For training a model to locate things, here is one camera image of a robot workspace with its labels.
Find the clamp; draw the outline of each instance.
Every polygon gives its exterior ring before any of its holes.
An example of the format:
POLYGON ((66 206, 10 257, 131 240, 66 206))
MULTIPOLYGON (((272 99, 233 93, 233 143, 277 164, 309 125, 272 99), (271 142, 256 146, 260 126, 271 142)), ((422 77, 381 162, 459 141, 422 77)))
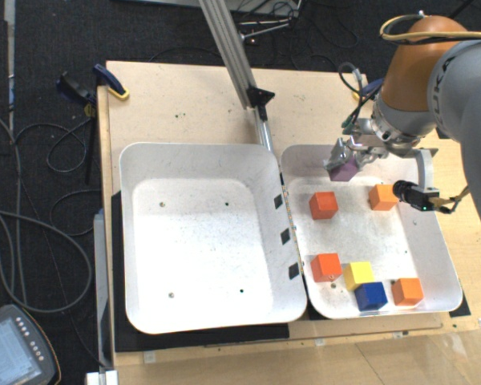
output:
MULTIPOLYGON (((96 76, 96 86, 106 85, 108 91, 114 97, 124 101, 130 95, 130 91, 125 88, 119 80, 101 64, 96 64, 92 73, 96 76)), ((83 108, 84 114, 91 119, 91 135, 89 138, 89 153, 86 155, 86 184, 89 184, 91 175, 91 163, 95 148, 95 137, 97 130, 97 100, 96 93, 88 91, 72 79, 67 71, 64 71, 56 82, 57 92, 70 103, 77 103, 83 108)))

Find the wooden table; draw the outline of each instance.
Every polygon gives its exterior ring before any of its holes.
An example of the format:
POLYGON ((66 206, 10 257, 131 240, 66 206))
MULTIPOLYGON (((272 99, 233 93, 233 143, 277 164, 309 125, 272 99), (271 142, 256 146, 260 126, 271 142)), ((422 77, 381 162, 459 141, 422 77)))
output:
MULTIPOLYGON (((224 67, 109 62, 107 68, 131 92, 122 102, 105 87, 98 89, 112 300, 111 196, 120 190, 121 151, 142 141, 256 143, 257 132, 253 113, 241 107, 224 67)), ((276 93, 268 113, 278 159, 289 145, 333 144, 342 136, 341 122, 357 102, 336 73, 254 69, 253 74, 259 87, 276 93)), ((435 186, 445 197, 457 195, 466 185, 459 145, 436 133, 421 144, 439 149, 435 186)), ((471 315, 324 321, 305 315, 289 324, 285 341, 113 352, 120 384, 324 383, 325 378, 346 384, 481 383, 481 223, 470 196, 455 214, 438 219, 471 315)))

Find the black clip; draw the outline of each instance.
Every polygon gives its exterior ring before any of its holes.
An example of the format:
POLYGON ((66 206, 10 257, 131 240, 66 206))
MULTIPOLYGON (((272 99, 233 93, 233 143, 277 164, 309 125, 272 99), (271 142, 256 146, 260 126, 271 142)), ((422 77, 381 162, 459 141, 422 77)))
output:
POLYGON ((261 88, 256 87, 250 87, 246 92, 248 93, 251 107, 257 107, 260 119, 262 121, 267 121, 265 105, 274 98, 275 94, 271 91, 262 90, 261 88))

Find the metal pole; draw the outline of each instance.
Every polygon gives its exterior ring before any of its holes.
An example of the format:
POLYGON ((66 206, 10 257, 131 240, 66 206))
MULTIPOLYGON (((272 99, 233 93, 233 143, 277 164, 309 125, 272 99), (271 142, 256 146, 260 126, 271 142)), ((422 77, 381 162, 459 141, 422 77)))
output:
MULTIPOLYGON (((223 58, 224 65, 230 74, 230 79, 232 79, 242 107, 252 107, 247 90, 250 87, 257 87, 257 83, 249 66, 248 58, 242 45, 242 37, 235 27, 232 14, 224 0, 198 1, 223 58)), ((268 122, 260 118, 257 107, 254 107, 254 115, 260 143, 273 152, 273 140, 268 122)))

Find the black floor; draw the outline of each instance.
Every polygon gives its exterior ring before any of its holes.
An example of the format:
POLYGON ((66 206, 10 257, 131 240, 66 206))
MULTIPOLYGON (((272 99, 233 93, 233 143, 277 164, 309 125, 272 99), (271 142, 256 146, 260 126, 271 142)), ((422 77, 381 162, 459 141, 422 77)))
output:
MULTIPOLYGON (((0 0, 0 118, 8 119, 6 25, 0 0)), ((395 46, 378 37, 379 27, 400 14, 423 10, 450 15, 465 0, 310 0, 292 30, 263 34, 246 47, 253 67, 336 71, 343 62, 358 66, 369 81, 384 77, 395 46)), ((248 18, 234 14, 239 22, 248 18)), ((468 30, 481 30, 481 0, 474 0, 455 18, 468 30)), ((55 81, 64 71, 93 88, 91 68, 106 60, 221 65, 215 43, 199 9, 109 0, 16 0, 14 70, 14 135, 21 153, 22 213, 38 217, 69 234, 93 259, 93 235, 85 232, 101 203, 99 162, 90 184, 85 165, 89 124, 83 109, 58 95, 55 81), (68 129, 83 124, 60 145, 68 129)), ((0 209, 14 211, 17 198, 14 149, 0 128, 0 209)), ((14 222, 8 225, 14 232, 14 222)), ((64 305, 85 285, 85 263, 60 237, 23 223, 22 259, 28 304, 40 308, 64 305)), ((0 240, 5 235, 0 231, 0 240)), ((6 245, 4 258, 9 258, 6 245)), ((83 341, 96 352, 94 286, 71 311, 83 341)), ((0 306, 10 303, 0 282, 0 306)), ((86 352, 70 315, 34 314, 53 342, 63 383, 80 384, 98 364, 86 352)))

